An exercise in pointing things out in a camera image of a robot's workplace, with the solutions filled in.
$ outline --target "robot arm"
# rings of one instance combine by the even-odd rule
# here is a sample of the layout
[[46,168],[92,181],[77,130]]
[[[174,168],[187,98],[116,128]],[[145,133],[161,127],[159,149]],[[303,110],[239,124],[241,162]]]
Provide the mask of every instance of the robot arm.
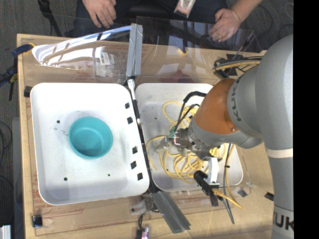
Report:
[[292,35],[275,43],[258,68],[218,82],[188,130],[176,133],[202,160],[223,143],[252,148],[264,142],[275,193],[272,239],[294,238]]

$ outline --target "blue bowl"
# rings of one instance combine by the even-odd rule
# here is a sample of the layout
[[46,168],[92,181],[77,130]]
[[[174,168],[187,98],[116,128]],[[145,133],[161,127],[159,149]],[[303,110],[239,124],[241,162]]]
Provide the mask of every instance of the blue bowl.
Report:
[[84,158],[99,158],[112,147],[113,135],[110,128],[100,119],[83,117],[69,129],[69,143],[76,154]]

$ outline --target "clear plastic cover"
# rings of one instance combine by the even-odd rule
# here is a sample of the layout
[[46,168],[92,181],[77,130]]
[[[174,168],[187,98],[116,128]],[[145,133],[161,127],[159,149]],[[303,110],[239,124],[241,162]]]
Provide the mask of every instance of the clear plastic cover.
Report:
[[[39,195],[32,133],[32,110],[30,99],[23,97],[23,92],[27,90],[27,87],[33,87],[42,82],[123,84],[126,79],[125,70],[129,50],[130,26],[118,25],[117,27],[122,31],[119,29],[103,31],[101,38],[98,38],[99,33],[90,33],[87,36],[73,35],[72,37],[79,37],[79,39],[70,39],[74,18],[56,15],[55,18],[58,20],[61,32],[68,33],[67,35],[48,36],[50,31],[48,23],[46,29],[26,31],[26,35],[18,36],[19,45],[32,43],[35,46],[32,52],[23,53],[19,61],[21,70],[19,73],[22,79],[19,83],[22,99],[20,108],[26,113],[26,118],[21,118],[25,120],[25,124],[22,124],[26,126],[22,130],[23,133],[28,134],[26,141],[29,159],[27,162],[30,165],[31,176],[31,185],[26,194],[32,195],[32,207],[26,208],[28,214],[40,215],[43,221],[43,226],[34,228],[34,233],[44,238],[46,238],[45,235],[50,238],[52,234],[58,238],[64,238],[63,232],[77,231],[77,236],[82,233],[83,237],[89,237],[90,229],[92,229],[96,237],[104,237],[106,230],[103,230],[103,227],[109,226],[108,229],[113,229],[118,224],[133,223],[126,231],[133,238],[136,236],[135,228],[137,228],[139,216],[131,210],[130,206],[140,203],[143,195],[65,206],[49,205]],[[143,26],[144,34],[141,75],[136,77],[136,87],[142,83],[197,83],[213,86],[220,80],[213,69],[216,60],[261,54],[253,38],[254,33],[248,30],[241,29],[232,39],[224,43],[215,43],[207,36],[209,24],[143,17],[138,18],[137,24]],[[102,38],[103,35],[116,38]],[[104,60],[106,63],[107,58],[103,53],[107,53],[109,65],[102,65],[101,62]],[[236,72],[236,75],[230,75],[230,77],[237,78],[243,73],[237,69]],[[240,235],[245,233],[268,231],[271,228],[273,202],[264,196],[273,188],[264,147],[260,145],[249,150],[237,148],[237,153],[243,178],[239,184],[231,186],[230,190],[243,210],[230,203],[235,226],[231,223],[223,204],[213,207],[210,198],[200,189],[171,191],[174,201],[191,222],[191,230],[185,232],[185,236],[189,236],[188,233],[190,233],[193,238],[227,235],[232,235],[233,238],[236,234],[238,238],[241,238]],[[144,222],[150,224],[153,235],[159,237],[173,235],[160,213],[146,212]]]

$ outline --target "label sticker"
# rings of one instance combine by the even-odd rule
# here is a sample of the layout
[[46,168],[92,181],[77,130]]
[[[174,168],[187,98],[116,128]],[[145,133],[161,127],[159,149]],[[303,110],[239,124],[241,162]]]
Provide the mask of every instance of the label sticker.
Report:
[[100,53],[100,62],[101,65],[111,65],[109,54],[107,52]]

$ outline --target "person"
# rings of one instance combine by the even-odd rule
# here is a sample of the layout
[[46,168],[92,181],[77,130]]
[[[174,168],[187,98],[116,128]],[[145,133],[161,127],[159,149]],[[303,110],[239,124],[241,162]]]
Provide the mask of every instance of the person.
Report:
[[189,4],[190,4],[190,0],[182,0],[183,2],[181,3],[181,6],[183,8],[188,8]]
[[[90,18],[86,23],[76,24],[75,28],[82,31],[101,27],[109,28],[141,0],[78,0],[77,18]],[[179,0],[155,0],[162,5],[173,19],[185,20],[173,13]],[[226,0],[196,0],[188,21],[212,23],[209,35],[216,41],[222,42],[237,32],[240,24],[258,6],[262,0],[237,0],[228,8]]]

